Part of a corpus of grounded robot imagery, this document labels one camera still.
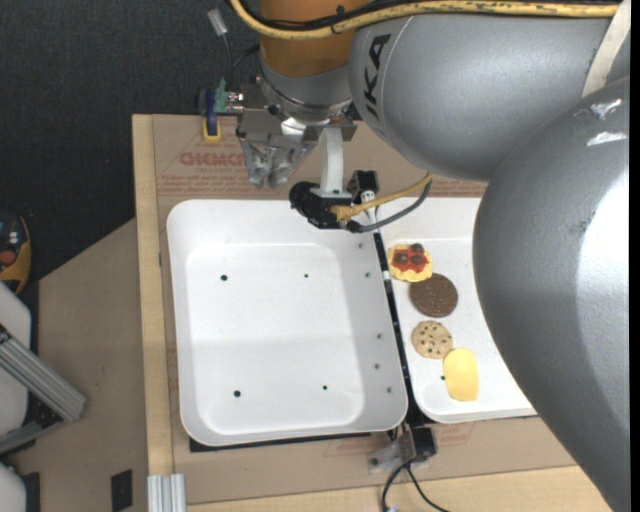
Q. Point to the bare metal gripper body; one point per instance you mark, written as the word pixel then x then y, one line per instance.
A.
pixel 260 122

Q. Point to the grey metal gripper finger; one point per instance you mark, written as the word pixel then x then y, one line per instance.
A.
pixel 256 167
pixel 285 167

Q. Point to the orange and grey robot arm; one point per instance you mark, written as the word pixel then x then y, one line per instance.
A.
pixel 525 150

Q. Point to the white plastic tray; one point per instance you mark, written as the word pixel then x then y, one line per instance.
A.
pixel 465 400
pixel 280 330

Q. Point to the thin black and white rod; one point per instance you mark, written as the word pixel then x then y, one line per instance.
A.
pixel 395 320

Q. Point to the dark brown round biscuit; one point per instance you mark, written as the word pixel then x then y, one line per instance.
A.
pixel 434 296

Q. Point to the beige chocolate chip cookie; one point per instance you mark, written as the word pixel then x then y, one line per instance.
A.
pixel 431 340

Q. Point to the pale yellow oval slice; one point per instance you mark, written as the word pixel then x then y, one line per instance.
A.
pixel 461 375

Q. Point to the brown cardboard board red print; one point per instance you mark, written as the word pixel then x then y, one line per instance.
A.
pixel 300 475

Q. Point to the black cylinder on white bracket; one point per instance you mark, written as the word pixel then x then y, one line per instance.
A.
pixel 317 202

